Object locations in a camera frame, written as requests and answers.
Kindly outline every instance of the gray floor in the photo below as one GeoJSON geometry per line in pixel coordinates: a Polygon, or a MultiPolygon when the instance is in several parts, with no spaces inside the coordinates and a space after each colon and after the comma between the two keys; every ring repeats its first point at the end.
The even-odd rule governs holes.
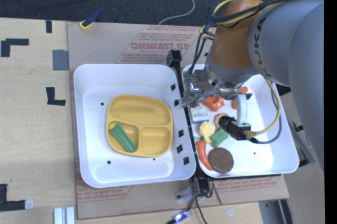
{"type": "MultiPolygon", "coordinates": [[[[289,119],[293,121],[296,126],[300,126],[301,121],[294,106],[291,93],[282,95],[281,102],[289,119]]],[[[307,142],[307,147],[312,151],[310,143],[305,137],[305,130],[299,131],[298,134],[307,142]]],[[[303,155],[299,146],[298,149],[300,160],[302,160],[303,155]]],[[[295,172],[285,174],[284,177],[290,194],[290,198],[286,201],[291,214],[291,223],[325,223],[324,172],[318,162],[305,164],[299,167],[295,172]]]]}

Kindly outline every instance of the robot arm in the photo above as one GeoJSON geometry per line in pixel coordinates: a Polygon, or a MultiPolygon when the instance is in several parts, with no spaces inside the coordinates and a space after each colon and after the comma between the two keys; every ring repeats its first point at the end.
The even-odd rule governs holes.
{"type": "Polygon", "coordinates": [[[193,70],[196,57],[181,105],[194,107],[216,95],[236,99],[237,89],[256,74],[290,87],[324,170],[324,0],[220,0],[210,8],[209,20],[200,34],[200,40],[213,39],[205,68],[193,70]],[[208,30],[215,25],[211,36],[208,30]]]}

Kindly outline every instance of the yellow plate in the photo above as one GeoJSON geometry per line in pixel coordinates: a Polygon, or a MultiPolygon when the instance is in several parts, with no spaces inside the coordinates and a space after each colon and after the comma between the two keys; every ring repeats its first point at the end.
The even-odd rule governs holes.
{"type": "Polygon", "coordinates": [[[139,157],[159,157],[171,147],[173,119],[161,100],[137,95],[119,95],[111,100],[106,117],[106,138],[115,151],[139,157]],[[119,123],[136,146],[128,152],[109,132],[119,123]]]}

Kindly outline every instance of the wooden table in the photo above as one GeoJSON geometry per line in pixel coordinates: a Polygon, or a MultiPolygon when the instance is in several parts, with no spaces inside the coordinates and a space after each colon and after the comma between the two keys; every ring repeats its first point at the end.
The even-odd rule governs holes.
{"type": "MultiPolygon", "coordinates": [[[[0,184],[7,200],[32,200],[33,209],[0,212],[0,223],[53,223],[53,209],[75,207],[74,150],[67,70],[53,70],[53,50],[67,50],[66,22],[0,18],[0,40],[27,38],[0,57],[0,184]],[[47,104],[47,87],[62,105],[47,104]]],[[[179,211],[144,213],[76,223],[167,223],[179,211]]],[[[259,204],[202,208],[209,224],[261,224],[259,204]]],[[[182,223],[203,223],[197,209],[182,223]]]]}

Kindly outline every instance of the cardboard sheet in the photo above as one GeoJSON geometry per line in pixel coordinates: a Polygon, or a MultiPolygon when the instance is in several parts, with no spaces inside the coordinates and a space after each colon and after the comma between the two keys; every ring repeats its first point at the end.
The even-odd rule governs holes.
{"type": "MultiPolygon", "coordinates": [[[[175,193],[185,189],[189,180],[101,189],[92,188],[83,181],[78,159],[73,74],[78,66],[88,63],[166,64],[171,49],[182,52],[183,68],[192,62],[199,31],[199,27],[114,23],[94,23],[91,29],[83,31],[79,23],[67,23],[78,219],[187,207],[186,203],[176,201],[175,193]]],[[[206,42],[202,55],[210,46],[211,42],[206,42]]],[[[204,61],[202,56],[198,63],[204,61]]],[[[215,181],[214,186],[216,194],[200,201],[200,206],[289,197],[283,176],[220,180],[215,181]]]]}

